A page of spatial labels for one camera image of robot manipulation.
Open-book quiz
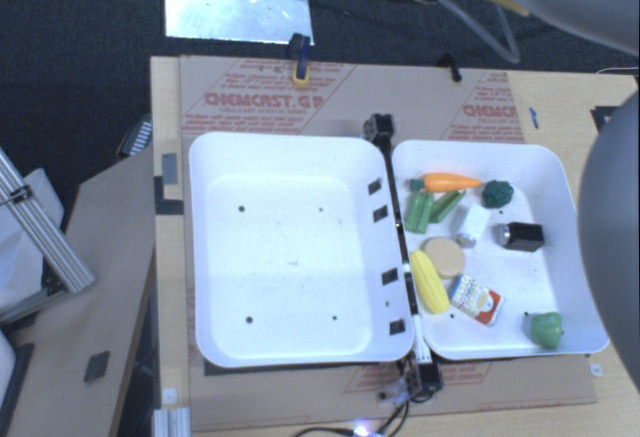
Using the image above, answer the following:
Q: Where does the thin black and white rod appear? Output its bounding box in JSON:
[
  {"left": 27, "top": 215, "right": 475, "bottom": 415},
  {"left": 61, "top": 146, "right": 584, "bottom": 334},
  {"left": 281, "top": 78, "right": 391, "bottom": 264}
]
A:
[{"left": 380, "top": 138, "right": 432, "bottom": 367}]

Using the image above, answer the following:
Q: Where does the black box with silver end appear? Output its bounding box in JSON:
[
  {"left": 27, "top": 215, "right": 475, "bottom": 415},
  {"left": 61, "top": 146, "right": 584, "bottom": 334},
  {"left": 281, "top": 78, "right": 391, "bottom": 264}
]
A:
[{"left": 494, "top": 221, "right": 546, "bottom": 253}]

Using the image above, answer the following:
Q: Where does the brown cardboard board red print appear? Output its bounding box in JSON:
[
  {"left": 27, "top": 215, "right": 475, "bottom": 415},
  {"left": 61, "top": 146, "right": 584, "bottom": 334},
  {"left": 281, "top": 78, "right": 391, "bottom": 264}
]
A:
[{"left": 178, "top": 55, "right": 599, "bottom": 432}]

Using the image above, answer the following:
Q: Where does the yellow corn cob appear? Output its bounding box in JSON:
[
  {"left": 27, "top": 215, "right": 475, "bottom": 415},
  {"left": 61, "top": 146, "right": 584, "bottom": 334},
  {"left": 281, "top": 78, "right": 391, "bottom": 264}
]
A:
[{"left": 409, "top": 249, "right": 452, "bottom": 316}]

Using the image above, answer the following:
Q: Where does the white bottle with silver cap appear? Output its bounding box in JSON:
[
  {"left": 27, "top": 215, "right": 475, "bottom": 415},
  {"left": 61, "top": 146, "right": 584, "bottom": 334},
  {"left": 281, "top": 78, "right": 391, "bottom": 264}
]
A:
[{"left": 455, "top": 203, "right": 493, "bottom": 249}]

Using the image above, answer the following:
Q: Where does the slim green ridged vegetable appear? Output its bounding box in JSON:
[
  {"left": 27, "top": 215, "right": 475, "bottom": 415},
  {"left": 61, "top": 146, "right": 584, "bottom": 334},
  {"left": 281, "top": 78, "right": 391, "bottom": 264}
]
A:
[{"left": 430, "top": 189, "right": 468, "bottom": 224}]

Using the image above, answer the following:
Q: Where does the tan round biscuit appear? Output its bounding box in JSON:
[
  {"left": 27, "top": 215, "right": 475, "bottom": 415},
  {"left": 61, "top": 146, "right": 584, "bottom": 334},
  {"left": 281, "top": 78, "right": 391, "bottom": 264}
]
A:
[{"left": 420, "top": 236, "right": 467, "bottom": 279}]

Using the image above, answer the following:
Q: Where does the green bell pepper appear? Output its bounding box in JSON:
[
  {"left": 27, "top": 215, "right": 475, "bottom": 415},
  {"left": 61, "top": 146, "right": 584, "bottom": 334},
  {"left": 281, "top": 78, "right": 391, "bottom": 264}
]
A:
[{"left": 523, "top": 311, "right": 566, "bottom": 351}]

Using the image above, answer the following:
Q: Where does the white plastic tray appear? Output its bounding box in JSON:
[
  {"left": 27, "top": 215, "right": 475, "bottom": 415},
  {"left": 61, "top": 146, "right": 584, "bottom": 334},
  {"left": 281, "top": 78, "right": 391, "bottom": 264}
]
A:
[
  {"left": 390, "top": 139, "right": 612, "bottom": 362},
  {"left": 188, "top": 131, "right": 418, "bottom": 369}
]

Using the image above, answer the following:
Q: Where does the white carton with red print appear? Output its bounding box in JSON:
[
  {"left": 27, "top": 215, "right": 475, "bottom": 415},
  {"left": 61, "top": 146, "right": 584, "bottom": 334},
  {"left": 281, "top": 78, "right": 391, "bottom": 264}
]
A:
[{"left": 448, "top": 273, "right": 505, "bottom": 327}]

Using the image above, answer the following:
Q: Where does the wide green ridged vegetable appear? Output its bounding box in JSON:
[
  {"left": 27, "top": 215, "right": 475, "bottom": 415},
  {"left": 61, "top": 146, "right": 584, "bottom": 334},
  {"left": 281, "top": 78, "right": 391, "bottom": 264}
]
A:
[{"left": 403, "top": 189, "right": 436, "bottom": 234}]

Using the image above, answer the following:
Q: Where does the orange carrot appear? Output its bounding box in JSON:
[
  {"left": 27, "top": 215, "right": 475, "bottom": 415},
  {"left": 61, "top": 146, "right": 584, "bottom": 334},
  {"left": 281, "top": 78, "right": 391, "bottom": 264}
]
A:
[{"left": 410, "top": 172, "right": 484, "bottom": 193}]

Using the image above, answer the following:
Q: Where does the green broccoli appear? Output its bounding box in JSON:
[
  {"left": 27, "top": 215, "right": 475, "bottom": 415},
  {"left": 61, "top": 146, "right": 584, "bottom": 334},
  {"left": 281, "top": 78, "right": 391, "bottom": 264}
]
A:
[{"left": 481, "top": 179, "right": 515, "bottom": 210}]

